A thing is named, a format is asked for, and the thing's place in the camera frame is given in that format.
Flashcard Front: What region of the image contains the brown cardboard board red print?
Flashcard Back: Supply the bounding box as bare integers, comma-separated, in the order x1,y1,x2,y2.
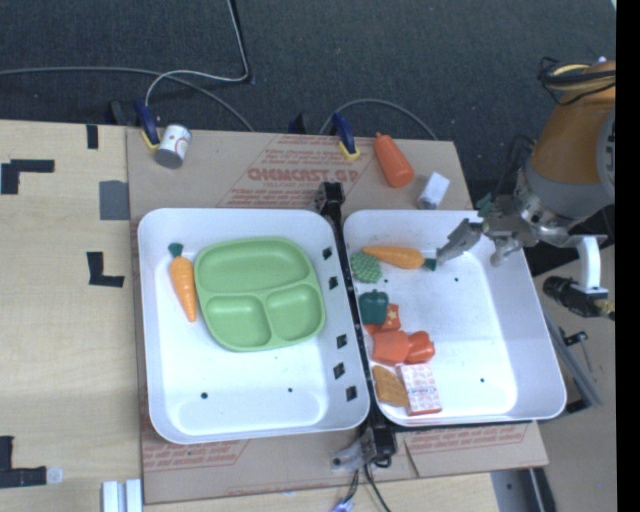
124,127,550,505

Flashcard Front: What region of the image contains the black cylinder on white bracket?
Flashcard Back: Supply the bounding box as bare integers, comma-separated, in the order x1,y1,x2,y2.
542,234,615,321

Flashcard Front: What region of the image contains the thin black and white rod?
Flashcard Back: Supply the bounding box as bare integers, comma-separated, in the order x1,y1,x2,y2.
324,209,382,474

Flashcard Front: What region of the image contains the dark green bell pepper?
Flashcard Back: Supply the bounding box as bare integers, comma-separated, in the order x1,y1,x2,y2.
357,288,391,325

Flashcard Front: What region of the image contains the orange block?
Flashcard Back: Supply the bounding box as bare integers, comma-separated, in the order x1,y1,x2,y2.
370,329,412,367

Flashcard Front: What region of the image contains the tan biscuit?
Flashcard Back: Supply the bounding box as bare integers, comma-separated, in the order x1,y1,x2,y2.
370,364,411,408

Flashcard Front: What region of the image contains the pink and white carton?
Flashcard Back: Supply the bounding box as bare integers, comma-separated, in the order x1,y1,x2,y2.
395,362,444,418

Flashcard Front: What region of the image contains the black block with thin wires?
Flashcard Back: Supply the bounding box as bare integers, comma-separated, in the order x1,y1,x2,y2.
313,180,348,217
367,423,399,469

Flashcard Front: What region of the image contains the green divided plate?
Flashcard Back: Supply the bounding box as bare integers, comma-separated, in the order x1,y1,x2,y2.
192,235,328,353

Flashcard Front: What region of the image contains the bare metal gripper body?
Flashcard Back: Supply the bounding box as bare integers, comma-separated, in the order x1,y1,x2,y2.
480,189,570,248

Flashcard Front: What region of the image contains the small white bottle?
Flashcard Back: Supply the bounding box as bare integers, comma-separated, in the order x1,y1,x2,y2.
416,171,452,211

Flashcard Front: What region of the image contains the orange bottle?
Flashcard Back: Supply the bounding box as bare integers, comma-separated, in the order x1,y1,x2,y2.
373,131,417,190

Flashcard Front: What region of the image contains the white can with orange print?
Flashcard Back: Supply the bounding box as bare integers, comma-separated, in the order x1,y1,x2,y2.
153,122,194,171

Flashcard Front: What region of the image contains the green round textured toy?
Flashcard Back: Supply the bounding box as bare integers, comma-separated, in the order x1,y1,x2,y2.
349,250,384,284

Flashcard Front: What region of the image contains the orange carrot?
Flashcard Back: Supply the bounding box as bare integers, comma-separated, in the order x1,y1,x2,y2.
167,242,201,324
361,244,439,273

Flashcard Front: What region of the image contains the red packet with yellow star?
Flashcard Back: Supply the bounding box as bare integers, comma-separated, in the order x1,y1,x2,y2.
363,302,403,336

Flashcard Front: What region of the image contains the orange bell pepper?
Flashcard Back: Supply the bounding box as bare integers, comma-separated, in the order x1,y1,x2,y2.
403,330,437,365

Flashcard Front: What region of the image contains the white plastic tray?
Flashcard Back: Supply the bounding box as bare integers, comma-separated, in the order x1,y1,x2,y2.
136,206,372,445
341,208,568,428

